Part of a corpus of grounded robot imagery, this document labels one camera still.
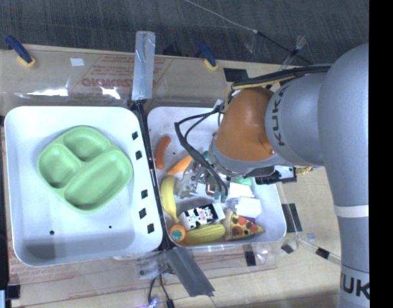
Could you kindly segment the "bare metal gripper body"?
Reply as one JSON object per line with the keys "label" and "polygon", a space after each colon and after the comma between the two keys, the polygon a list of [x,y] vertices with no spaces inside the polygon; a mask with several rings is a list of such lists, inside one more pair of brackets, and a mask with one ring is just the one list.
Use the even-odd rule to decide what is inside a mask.
{"label": "bare metal gripper body", "polygon": [[182,175],[182,198],[201,196],[225,202],[228,198],[230,180],[213,169],[192,160]]}

